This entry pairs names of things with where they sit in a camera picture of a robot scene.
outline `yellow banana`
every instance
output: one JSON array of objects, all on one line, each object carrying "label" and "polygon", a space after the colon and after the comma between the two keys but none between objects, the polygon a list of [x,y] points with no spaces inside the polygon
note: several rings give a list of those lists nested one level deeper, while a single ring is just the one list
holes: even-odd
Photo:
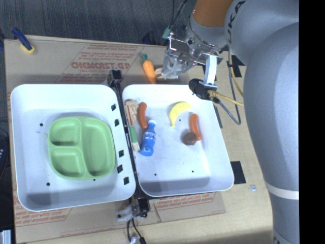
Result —
[{"label": "yellow banana", "polygon": [[178,115],[184,111],[187,110],[191,107],[191,105],[189,105],[187,102],[182,101],[182,102],[178,102],[175,106],[173,106],[173,108],[171,109],[171,111],[169,112],[169,119],[172,122],[172,128],[175,127],[175,121],[178,117]]}]

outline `divided green plate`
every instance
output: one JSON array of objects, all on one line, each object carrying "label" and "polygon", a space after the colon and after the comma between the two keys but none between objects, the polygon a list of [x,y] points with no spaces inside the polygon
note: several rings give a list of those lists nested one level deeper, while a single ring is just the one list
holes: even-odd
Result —
[{"label": "divided green plate", "polygon": [[52,169],[68,179],[96,179],[111,173],[115,147],[111,128],[94,117],[63,117],[48,134]]}]

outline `white tape stripe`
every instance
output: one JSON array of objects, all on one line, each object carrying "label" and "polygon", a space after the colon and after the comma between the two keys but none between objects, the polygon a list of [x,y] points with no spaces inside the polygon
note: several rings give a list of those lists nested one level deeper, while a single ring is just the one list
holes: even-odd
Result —
[{"label": "white tape stripe", "polygon": [[265,185],[270,193],[280,198],[289,199],[289,200],[299,200],[299,191],[290,191],[290,190],[276,188],[268,184],[267,182],[265,182]]}]

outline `blue bottle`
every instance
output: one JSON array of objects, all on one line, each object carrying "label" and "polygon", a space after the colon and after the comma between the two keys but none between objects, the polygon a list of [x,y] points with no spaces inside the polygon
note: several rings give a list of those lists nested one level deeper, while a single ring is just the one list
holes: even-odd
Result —
[{"label": "blue bottle", "polygon": [[149,120],[148,128],[143,133],[141,149],[140,149],[140,153],[143,156],[150,157],[153,155],[153,147],[156,141],[156,133],[154,131],[155,126],[156,126],[156,122],[153,120]]}]

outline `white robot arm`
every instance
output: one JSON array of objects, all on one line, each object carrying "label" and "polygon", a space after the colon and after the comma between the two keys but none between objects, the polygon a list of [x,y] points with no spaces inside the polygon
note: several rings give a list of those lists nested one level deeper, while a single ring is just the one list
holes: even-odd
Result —
[{"label": "white robot arm", "polygon": [[[273,243],[300,243],[299,0],[197,0],[184,39],[171,32],[162,76],[175,78],[228,45],[246,65],[249,132],[272,204]],[[201,81],[200,98],[213,80]]]}]

